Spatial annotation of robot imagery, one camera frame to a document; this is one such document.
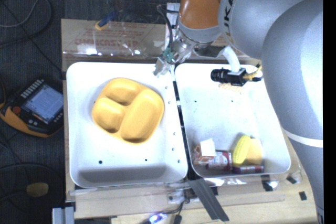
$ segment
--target yellow divided tray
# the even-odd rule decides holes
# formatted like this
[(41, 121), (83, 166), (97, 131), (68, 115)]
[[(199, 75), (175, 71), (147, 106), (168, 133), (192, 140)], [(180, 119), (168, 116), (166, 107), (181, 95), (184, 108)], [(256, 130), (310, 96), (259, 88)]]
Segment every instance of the yellow divided tray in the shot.
[(147, 141), (159, 125), (164, 103), (152, 89), (127, 78), (112, 79), (92, 108), (93, 122), (130, 143)]

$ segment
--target yellow bowl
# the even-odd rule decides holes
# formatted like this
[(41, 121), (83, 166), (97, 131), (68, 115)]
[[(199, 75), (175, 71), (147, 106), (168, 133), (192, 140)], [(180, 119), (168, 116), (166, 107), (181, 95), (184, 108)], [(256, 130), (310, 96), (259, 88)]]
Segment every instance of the yellow bowl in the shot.
[(147, 141), (164, 111), (159, 94), (134, 80), (112, 79), (92, 108), (93, 122), (107, 133), (130, 143)]

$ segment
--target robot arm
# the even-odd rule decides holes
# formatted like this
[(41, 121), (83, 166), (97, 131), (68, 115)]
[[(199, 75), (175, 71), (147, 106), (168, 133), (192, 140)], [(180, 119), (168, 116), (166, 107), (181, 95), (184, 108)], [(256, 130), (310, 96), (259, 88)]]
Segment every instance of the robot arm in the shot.
[(181, 0), (176, 35), (158, 59), (159, 75), (219, 35), (261, 59), (268, 95), (312, 186), (324, 223), (322, 50), (323, 0)]

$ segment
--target screen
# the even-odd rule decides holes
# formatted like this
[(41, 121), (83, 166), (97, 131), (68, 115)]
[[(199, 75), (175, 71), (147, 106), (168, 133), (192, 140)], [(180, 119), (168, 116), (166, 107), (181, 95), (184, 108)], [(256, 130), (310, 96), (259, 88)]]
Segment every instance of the screen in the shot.
[(48, 124), (63, 109), (63, 95), (45, 84), (22, 108), (33, 112)]

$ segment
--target red button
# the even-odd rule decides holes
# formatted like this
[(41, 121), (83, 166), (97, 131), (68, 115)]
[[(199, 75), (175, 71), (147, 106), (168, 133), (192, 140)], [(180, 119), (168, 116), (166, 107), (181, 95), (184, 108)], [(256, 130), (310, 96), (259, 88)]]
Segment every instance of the red button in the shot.
[(16, 114), (16, 115), (19, 115), (20, 114), (20, 112), (21, 112), (21, 108), (19, 107), (19, 106), (15, 106), (15, 107), (13, 107), (13, 112)]

